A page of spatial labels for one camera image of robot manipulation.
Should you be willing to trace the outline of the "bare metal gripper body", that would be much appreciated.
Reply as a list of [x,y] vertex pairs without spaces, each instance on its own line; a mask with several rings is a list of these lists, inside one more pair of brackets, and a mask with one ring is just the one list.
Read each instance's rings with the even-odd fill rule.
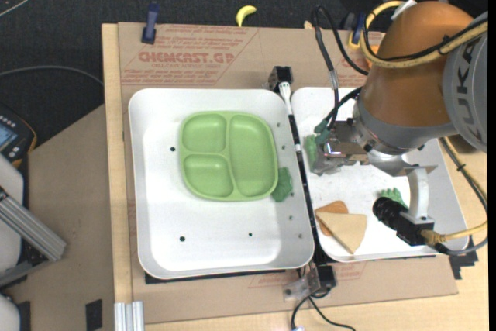
[[328,157],[348,157],[350,166],[369,165],[370,159],[365,144],[359,140],[352,122],[335,122],[331,128],[322,131],[322,152]]

